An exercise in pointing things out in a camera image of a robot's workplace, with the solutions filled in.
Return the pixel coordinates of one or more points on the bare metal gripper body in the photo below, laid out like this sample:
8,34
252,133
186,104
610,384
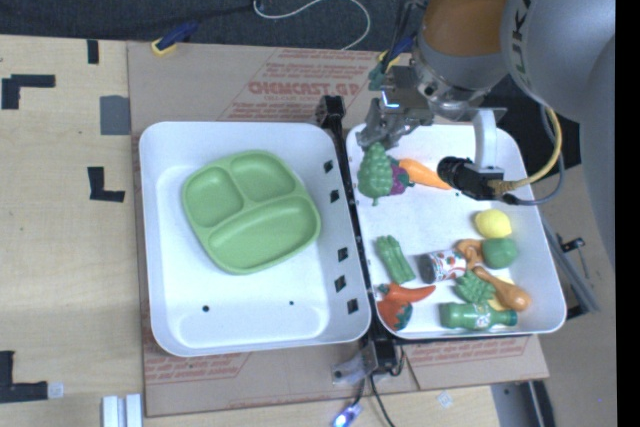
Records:
411,94

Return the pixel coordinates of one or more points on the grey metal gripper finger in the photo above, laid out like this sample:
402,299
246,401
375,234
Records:
406,129
372,127

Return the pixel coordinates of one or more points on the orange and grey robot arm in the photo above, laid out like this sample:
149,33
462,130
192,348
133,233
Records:
550,30

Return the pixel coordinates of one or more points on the green grapes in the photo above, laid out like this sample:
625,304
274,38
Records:
374,172

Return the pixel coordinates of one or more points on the orange carrot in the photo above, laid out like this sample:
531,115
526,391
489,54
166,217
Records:
422,172

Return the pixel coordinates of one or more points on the purple grapes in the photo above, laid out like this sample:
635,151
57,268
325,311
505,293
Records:
399,181

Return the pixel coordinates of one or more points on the white plastic tray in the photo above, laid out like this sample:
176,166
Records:
440,220
250,305

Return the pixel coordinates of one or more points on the yellow lemon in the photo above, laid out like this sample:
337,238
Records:
492,222

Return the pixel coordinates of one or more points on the green asparagus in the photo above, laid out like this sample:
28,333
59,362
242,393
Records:
395,260

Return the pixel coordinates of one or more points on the orange croissant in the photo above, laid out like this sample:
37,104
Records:
469,247

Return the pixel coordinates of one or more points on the white can with red print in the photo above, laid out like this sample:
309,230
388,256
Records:
442,266

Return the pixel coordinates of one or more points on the green divided plate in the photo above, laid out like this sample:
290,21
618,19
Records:
250,212

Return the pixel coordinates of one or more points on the green lime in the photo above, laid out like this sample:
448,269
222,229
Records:
500,253

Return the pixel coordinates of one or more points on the orange chili pepper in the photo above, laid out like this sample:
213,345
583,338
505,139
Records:
407,293

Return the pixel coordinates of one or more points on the brown cardboard board red print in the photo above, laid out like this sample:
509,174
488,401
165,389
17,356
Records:
210,80

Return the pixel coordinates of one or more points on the green lettuce leaf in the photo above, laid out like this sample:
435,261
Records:
471,287

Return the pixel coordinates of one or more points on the red tomato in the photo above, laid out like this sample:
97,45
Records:
394,314

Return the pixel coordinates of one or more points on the orange chicken drumstick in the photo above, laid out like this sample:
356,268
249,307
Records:
510,295

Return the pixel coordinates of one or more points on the green bottle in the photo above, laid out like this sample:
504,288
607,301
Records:
472,316

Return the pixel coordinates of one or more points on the black cylinder on white bracket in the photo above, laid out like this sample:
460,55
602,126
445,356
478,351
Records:
470,177

